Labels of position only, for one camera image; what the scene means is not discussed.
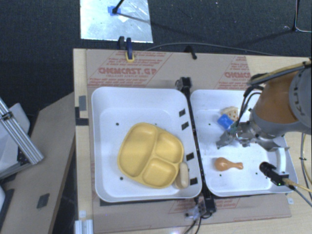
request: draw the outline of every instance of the wooden board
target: wooden board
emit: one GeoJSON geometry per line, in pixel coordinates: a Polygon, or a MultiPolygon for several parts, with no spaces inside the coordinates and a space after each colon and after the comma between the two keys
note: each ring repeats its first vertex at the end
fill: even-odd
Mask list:
{"type": "Polygon", "coordinates": [[[40,111],[32,141],[43,161],[19,172],[3,185],[14,189],[1,233],[52,233],[67,172],[74,152],[74,94],[40,111]],[[47,205],[37,209],[40,196],[49,194],[47,205]]]}

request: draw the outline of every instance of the beige toy object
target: beige toy object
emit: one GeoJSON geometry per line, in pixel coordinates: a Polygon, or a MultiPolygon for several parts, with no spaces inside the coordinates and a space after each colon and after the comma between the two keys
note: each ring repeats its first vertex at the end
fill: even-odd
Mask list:
{"type": "Polygon", "coordinates": [[[221,172],[228,170],[232,167],[235,167],[235,168],[240,169],[240,170],[244,169],[242,162],[233,163],[233,162],[231,162],[231,161],[229,161],[223,157],[217,158],[216,161],[214,162],[214,166],[216,167],[216,169],[218,171],[221,171],[221,172]]]}
{"type": "Polygon", "coordinates": [[[175,178],[174,185],[178,189],[184,189],[189,186],[189,182],[189,168],[186,163],[182,162],[180,163],[179,173],[175,178]]]}
{"type": "Polygon", "coordinates": [[[238,108],[237,107],[227,107],[221,111],[222,115],[227,115],[231,120],[238,120],[238,108]]]}

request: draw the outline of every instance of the orange toy food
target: orange toy food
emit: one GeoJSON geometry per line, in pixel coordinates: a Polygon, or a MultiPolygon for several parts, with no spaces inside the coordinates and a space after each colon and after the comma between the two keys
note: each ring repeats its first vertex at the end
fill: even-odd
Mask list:
{"type": "Polygon", "coordinates": [[[216,167],[216,169],[218,171],[221,171],[221,172],[225,171],[227,169],[230,169],[232,167],[238,168],[240,170],[242,170],[244,168],[242,162],[233,163],[233,162],[231,162],[231,161],[229,161],[223,157],[217,158],[216,161],[214,162],[214,166],[216,167]]]}

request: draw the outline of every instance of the yellow plate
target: yellow plate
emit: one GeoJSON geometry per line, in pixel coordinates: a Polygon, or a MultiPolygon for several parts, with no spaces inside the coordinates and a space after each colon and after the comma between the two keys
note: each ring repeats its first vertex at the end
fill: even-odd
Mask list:
{"type": "Polygon", "coordinates": [[[118,167],[129,178],[153,188],[173,183],[184,149],[181,141],[148,123],[134,125],[118,153],[118,167]]]}

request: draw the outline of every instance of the dark floor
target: dark floor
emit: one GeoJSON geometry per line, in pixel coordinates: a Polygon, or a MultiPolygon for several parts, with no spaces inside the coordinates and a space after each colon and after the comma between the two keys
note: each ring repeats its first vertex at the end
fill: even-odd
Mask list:
{"type": "MultiPolygon", "coordinates": [[[[154,44],[135,43],[136,50],[191,41],[311,56],[311,33],[292,31],[295,0],[148,3],[154,44]]],[[[297,26],[311,30],[311,21],[312,0],[301,0],[297,26]]],[[[31,116],[72,92],[73,48],[116,48],[115,42],[81,40],[79,22],[79,0],[0,0],[0,97],[8,106],[20,102],[31,116]]],[[[181,52],[184,46],[161,50],[181,52]]],[[[195,46],[195,51],[251,54],[204,46],[195,46]]]]}

